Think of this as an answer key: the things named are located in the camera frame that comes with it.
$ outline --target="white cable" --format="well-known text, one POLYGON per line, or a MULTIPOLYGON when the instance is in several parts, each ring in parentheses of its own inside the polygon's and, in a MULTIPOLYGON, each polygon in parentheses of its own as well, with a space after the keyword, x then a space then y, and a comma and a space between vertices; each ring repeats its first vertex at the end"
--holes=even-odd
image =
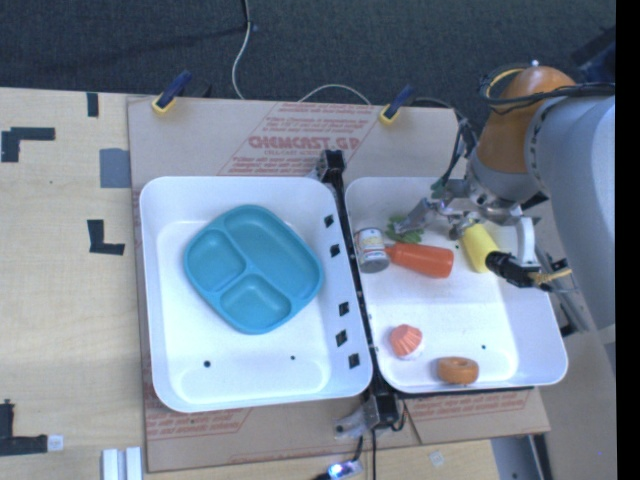
POLYGON ((244 53, 245 49, 247 48, 247 44, 249 43, 250 33, 251 33, 251 22, 247 21, 247 33, 244 36, 244 43, 242 43, 242 48, 240 48, 240 52, 238 52, 238 56, 236 57, 236 60, 233 63, 233 68, 231 68, 231 82, 233 83, 233 89, 236 91, 238 98, 240 98, 241 100, 244 99, 244 96, 240 92, 240 89, 238 89, 238 84, 236 82, 236 70, 238 68, 238 63, 240 62, 240 58, 242 57, 242 54, 244 53))
POLYGON ((236 82, 236 70, 238 69, 238 63, 240 62, 244 51, 247 49, 247 44, 249 44, 249 35, 251 34, 251 11, 249 10, 249 0, 244 0, 244 8, 247 13, 247 32, 244 36, 242 47, 236 56, 236 60, 233 62, 233 67, 231 68, 231 82, 233 83, 233 89, 241 100, 244 99, 244 96, 240 92, 240 89, 238 89, 238 83, 236 82))
MULTIPOLYGON (((238 70, 238 64, 240 63, 240 59, 244 55, 244 52, 247 49, 247 45, 249 44, 249 36, 251 35, 251 26, 252 26, 251 25, 251 14, 250 14, 250 10, 249 10, 249 0, 244 0, 244 7, 245 7, 246 12, 247 12, 247 32, 245 33, 244 42, 242 43, 242 47, 240 48, 240 51, 238 52, 238 55, 236 56, 236 59, 233 62, 233 67, 231 68, 231 82, 233 83, 233 89, 236 91, 236 94, 238 95, 238 98, 240 98, 241 100, 243 100, 245 98, 242 95, 242 93, 240 92, 240 89, 238 88, 238 83, 236 81, 236 72, 238 70)), ((298 100, 298 101, 299 102, 303 102, 306 99, 308 99, 311 96, 313 96, 314 94, 316 94, 317 92, 322 91, 323 89, 329 89, 329 88, 345 89, 347 91, 351 91, 356 96, 358 96, 362 101, 364 101, 367 105, 371 105, 371 102, 364 95, 362 95, 361 93, 359 93, 358 91, 356 91, 355 89, 353 89, 351 87, 348 87, 346 85, 341 85, 341 84, 323 85, 321 87, 318 87, 318 88, 314 89, 309 94, 307 94, 304 98, 302 98, 301 100, 298 100)))
POLYGON ((323 89, 330 89, 330 88, 337 88, 337 89, 345 89, 347 91, 351 91, 352 93, 354 93, 356 96, 358 96, 362 101, 364 101, 367 105, 371 105, 371 102, 365 97, 363 96, 361 93, 359 93, 358 91, 356 91, 355 89, 347 86, 347 85, 341 85, 341 84, 327 84, 327 85, 322 85, 320 87, 317 87, 316 89, 314 89, 313 91, 311 91, 309 94, 307 94, 304 98, 298 100, 298 102, 303 102, 306 99, 310 98, 311 96, 313 96, 315 93, 322 91, 323 89))

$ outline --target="tin can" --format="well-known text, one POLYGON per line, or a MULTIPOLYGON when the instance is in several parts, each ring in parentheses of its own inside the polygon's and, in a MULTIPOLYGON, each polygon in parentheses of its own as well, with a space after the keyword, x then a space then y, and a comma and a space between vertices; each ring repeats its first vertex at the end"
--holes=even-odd
POLYGON ((364 228, 355 234, 355 249, 360 271, 372 274, 389 266, 384 250, 384 235, 378 228, 364 228))

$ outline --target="blue plate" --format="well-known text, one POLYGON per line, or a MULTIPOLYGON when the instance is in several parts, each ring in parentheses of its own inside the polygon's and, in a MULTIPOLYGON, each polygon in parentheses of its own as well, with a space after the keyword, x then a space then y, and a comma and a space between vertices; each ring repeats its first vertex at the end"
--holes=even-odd
POLYGON ((243 205, 213 220, 187 245, 184 269, 198 293, 230 325, 264 334, 320 290, 320 261, 280 218, 243 205))

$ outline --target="black tape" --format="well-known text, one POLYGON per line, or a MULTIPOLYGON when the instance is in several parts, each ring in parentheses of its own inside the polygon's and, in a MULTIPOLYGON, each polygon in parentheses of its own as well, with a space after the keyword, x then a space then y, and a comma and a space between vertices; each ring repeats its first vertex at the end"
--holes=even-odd
POLYGON ((91 241, 89 252, 95 252, 99 254, 114 254, 118 256, 122 256, 124 254, 125 244, 104 243, 103 220, 88 220, 87 226, 89 228, 89 239, 91 241))
POLYGON ((17 162, 20 153, 20 141, 11 132, 2 132, 1 162, 17 162))
POLYGON ((98 117, 100 115, 100 108, 98 106, 98 93, 87 93, 87 116, 98 117))
POLYGON ((2 146, 0 161, 17 162, 20 155, 21 140, 55 140, 55 128, 11 128, 8 132, 2 132, 2 146))
POLYGON ((5 400, 0 404, 0 456, 46 453, 49 438, 41 434, 36 437, 15 437, 13 435, 14 404, 5 400))
POLYGON ((0 405, 0 439, 13 436, 13 407, 10 400, 0 405))

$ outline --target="wooden table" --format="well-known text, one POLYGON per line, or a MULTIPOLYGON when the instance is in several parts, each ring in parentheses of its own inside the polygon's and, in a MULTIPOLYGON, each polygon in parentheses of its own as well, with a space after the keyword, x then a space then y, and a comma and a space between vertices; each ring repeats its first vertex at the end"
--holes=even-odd
MULTIPOLYGON (((60 434, 64 449, 0 457, 0 478, 99 478, 101 451, 144 449, 131 190, 101 188, 99 151, 128 149, 126 95, 0 89, 0 130, 54 127, 54 142, 22 140, 0 163, 0 399, 14 435, 60 434), (91 254, 88 220, 123 255, 91 254)), ((362 456, 372 478, 371 453, 362 456)), ((145 474, 172 479, 305 479, 327 457, 145 474)), ((379 450, 385 480, 497 480, 488 440, 379 450), (439 451, 437 464, 430 454, 439 451)))

